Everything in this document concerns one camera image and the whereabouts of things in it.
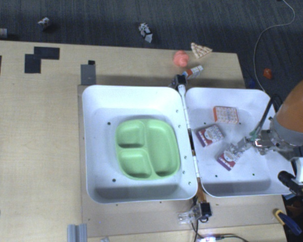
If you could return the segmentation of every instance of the green plate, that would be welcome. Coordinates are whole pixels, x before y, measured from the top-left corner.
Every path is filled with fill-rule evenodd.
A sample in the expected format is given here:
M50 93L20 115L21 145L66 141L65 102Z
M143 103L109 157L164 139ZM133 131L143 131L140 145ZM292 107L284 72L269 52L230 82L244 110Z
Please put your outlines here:
M137 180L161 179L180 167L176 136L172 127L157 119L135 119L116 130L117 159L122 172Z

